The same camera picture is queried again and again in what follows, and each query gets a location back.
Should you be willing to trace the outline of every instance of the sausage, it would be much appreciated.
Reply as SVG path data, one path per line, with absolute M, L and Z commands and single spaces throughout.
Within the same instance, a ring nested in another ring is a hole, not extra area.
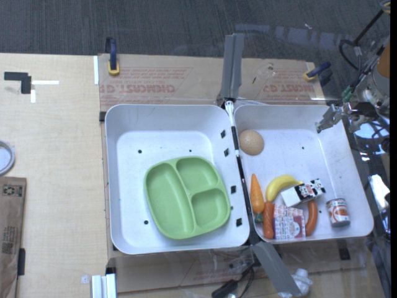
M 317 203 L 316 200 L 308 201 L 308 210 L 309 210 L 309 217 L 306 221 L 305 229 L 306 229 L 306 236 L 310 236 L 313 233 L 313 230 L 317 223 Z
M 265 209 L 263 210 L 263 234 L 266 238 L 273 238 L 273 211 L 274 204 L 271 201 L 265 202 Z

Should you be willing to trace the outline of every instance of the brown ball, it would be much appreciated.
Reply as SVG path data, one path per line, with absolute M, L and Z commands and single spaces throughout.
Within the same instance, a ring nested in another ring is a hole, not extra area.
M 239 134 L 240 148 L 248 155 L 258 155 L 265 147 L 265 142 L 259 132 L 247 129 Z

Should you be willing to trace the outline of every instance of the soda can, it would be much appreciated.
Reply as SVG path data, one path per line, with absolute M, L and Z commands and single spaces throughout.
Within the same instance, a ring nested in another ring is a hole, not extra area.
M 332 227 L 341 227 L 350 224 L 350 217 L 345 199 L 338 198 L 326 203 Z

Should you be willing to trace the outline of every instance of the dark floor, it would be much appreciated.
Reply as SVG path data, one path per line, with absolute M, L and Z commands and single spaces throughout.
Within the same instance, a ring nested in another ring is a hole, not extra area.
M 225 35 L 244 32 L 244 57 L 330 61 L 331 98 L 355 78 L 337 46 L 356 38 L 384 0 L 0 0 L 0 52 L 223 57 Z M 390 33 L 382 16 L 361 41 L 372 52 Z

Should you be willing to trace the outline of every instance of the banana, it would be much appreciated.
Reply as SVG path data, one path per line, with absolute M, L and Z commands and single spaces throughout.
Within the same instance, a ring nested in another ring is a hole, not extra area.
M 302 181 L 296 180 L 293 176 L 289 174 L 282 174 L 274 178 L 266 187 L 266 200 L 273 201 L 276 195 L 283 189 L 293 186 L 299 186 Z

